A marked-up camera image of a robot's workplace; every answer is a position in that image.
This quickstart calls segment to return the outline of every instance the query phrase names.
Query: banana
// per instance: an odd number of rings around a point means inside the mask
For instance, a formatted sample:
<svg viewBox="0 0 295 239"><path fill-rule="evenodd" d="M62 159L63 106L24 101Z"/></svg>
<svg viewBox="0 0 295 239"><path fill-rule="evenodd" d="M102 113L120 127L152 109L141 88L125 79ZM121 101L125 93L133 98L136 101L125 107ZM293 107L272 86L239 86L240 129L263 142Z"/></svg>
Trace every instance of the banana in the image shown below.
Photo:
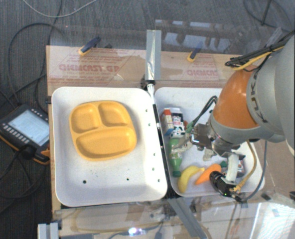
<svg viewBox="0 0 295 239"><path fill-rule="evenodd" d="M179 191L181 193L185 193L187 185L188 185L188 181L191 178L191 176L193 176L197 172L204 172L204 171L205 171L204 167L198 167L195 165L191 165L185 168L177 181Z"/></svg>

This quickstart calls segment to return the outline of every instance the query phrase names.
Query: carrot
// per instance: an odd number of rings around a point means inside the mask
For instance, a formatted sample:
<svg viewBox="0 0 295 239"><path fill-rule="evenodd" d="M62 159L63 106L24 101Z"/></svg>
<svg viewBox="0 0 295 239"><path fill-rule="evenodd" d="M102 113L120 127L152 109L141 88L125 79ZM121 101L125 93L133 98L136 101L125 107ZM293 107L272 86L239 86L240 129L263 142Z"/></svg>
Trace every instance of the carrot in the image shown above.
<svg viewBox="0 0 295 239"><path fill-rule="evenodd" d="M209 181L209 175L211 172L222 171L222 167L219 164L212 164L208 168L205 169L204 172L198 177L198 179L195 181L195 185L201 184L203 182Z"/></svg>

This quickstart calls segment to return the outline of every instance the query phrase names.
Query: screen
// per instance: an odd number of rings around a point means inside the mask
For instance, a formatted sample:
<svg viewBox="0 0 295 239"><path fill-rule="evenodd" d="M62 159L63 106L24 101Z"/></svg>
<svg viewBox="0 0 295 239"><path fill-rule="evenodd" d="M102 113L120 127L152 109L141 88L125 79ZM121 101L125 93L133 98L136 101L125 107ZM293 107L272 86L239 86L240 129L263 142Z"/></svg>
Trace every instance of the screen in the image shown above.
<svg viewBox="0 0 295 239"><path fill-rule="evenodd" d="M26 110L8 123L25 137L42 146L49 140L49 124L32 111Z"/></svg>

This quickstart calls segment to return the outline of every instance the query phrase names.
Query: white tray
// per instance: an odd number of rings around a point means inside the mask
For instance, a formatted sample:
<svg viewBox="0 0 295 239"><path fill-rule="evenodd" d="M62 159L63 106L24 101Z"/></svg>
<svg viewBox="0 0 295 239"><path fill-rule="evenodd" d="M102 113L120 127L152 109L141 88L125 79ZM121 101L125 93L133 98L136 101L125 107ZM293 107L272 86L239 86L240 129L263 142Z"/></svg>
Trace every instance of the white tray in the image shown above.
<svg viewBox="0 0 295 239"><path fill-rule="evenodd" d="M187 122L191 122L195 119L198 114L202 111L205 104L211 98L211 96L216 95L219 97L221 89L200 89L200 88L160 88L155 92L155 103L157 106L157 110L159 115L162 113L164 108L168 107L179 107L183 112L183 119ZM199 123L205 124L209 118L209 111L214 108L214 105L206 112L198 121ZM170 173L170 181L172 188L175 190L177 194L184 197L197 197L197 196L205 196L205 195L216 195L219 194L215 191L210 184L210 182L205 182L200 185L194 185L193 182L199 177L200 173L195 174L191 177L189 184L185 193L181 193L178 189L177 178L172 176L172 167L168 161L168 140L169 136L163 135L163 141L166 151L166 160L169 167ZM255 147L252 145L253 150L255 152L256 158L258 160L258 156L255 150ZM246 143L243 143L241 147L237 150L237 152L245 155L244 158L244 167L245 174L249 173L254 165L253 155ZM180 170L183 171L186 167L190 165L196 165L199 167L208 167L213 163L220 163L225 160L225 158L221 158L218 155L213 156L210 161L203 161L204 151L197 150L197 146L193 146L188 151L184 152L182 163L180 166ZM252 192L255 190L256 186L259 183L260 177L262 174L262 167L260 163L257 162L257 166L255 172L246 182L246 184L242 187L241 192ZM260 188L264 186L265 180L262 182Z"/></svg>
<svg viewBox="0 0 295 239"><path fill-rule="evenodd" d="M76 151L69 115L79 104L110 100L128 110L137 133L135 149L122 157L88 161ZM68 207L154 201L167 191L152 101L131 88L62 87L52 95L55 191Z"/></svg>

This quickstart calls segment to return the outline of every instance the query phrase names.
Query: yellow divided plate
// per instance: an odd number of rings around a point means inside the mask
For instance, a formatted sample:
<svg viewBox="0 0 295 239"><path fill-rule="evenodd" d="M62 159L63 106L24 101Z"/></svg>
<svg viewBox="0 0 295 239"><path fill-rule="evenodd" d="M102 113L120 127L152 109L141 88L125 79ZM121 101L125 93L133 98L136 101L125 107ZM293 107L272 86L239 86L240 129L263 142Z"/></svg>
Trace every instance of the yellow divided plate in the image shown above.
<svg viewBox="0 0 295 239"><path fill-rule="evenodd" d="M75 107L69 116L73 144L87 160L107 160L129 154L137 135L127 109L115 101Z"/></svg>

